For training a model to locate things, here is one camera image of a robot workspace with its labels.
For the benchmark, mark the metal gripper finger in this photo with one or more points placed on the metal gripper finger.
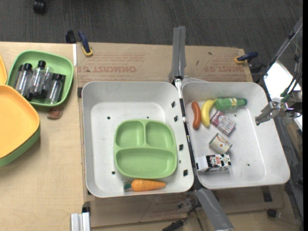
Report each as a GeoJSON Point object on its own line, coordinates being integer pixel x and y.
{"type": "Point", "coordinates": [262, 117]}

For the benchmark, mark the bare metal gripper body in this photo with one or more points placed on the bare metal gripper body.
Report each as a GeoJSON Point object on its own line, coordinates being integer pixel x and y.
{"type": "Point", "coordinates": [290, 107]}

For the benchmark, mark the white plastic tray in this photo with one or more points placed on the white plastic tray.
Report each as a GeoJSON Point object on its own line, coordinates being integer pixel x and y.
{"type": "Point", "coordinates": [260, 153]}
{"type": "Point", "coordinates": [101, 153]}

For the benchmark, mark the green bottle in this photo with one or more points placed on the green bottle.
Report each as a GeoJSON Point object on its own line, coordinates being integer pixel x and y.
{"type": "Point", "coordinates": [228, 104]}

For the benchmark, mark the pink and white carton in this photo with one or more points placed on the pink and white carton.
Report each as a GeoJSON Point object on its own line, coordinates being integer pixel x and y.
{"type": "Point", "coordinates": [222, 123]}

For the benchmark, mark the yellow banana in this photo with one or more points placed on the yellow banana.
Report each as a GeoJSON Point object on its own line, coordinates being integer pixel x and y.
{"type": "Point", "coordinates": [205, 113]}

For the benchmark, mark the orange sausage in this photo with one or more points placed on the orange sausage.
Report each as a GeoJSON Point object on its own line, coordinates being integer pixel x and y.
{"type": "Point", "coordinates": [196, 115]}

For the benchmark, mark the white cow print carton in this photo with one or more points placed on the white cow print carton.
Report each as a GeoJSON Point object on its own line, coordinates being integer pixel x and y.
{"type": "Point", "coordinates": [214, 162]}

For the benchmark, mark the green divided plate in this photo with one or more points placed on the green divided plate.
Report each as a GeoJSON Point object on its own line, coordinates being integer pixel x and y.
{"type": "Point", "coordinates": [144, 161]}

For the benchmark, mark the brown cardboard board red print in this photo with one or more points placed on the brown cardboard board red print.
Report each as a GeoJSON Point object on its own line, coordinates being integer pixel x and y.
{"type": "Point", "coordinates": [144, 64]}

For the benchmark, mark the orange carrot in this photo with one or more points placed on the orange carrot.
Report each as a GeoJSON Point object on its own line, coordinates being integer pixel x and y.
{"type": "Point", "coordinates": [146, 185]}

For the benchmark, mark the clear plastic bottle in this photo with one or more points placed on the clear plastic bottle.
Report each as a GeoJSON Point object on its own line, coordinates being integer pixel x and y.
{"type": "Point", "coordinates": [38, 78]}
{"type": "Point", "coordinates": [24, 80]}
{"type": "Point", "coordinates": [55, 90]}

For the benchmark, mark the yellow plate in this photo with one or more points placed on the yellow plate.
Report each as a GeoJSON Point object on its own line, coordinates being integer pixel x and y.
{"type": "Point", "coordinates": [2, 71]}
{"type": "Point", "coordinates": [16, 119]}

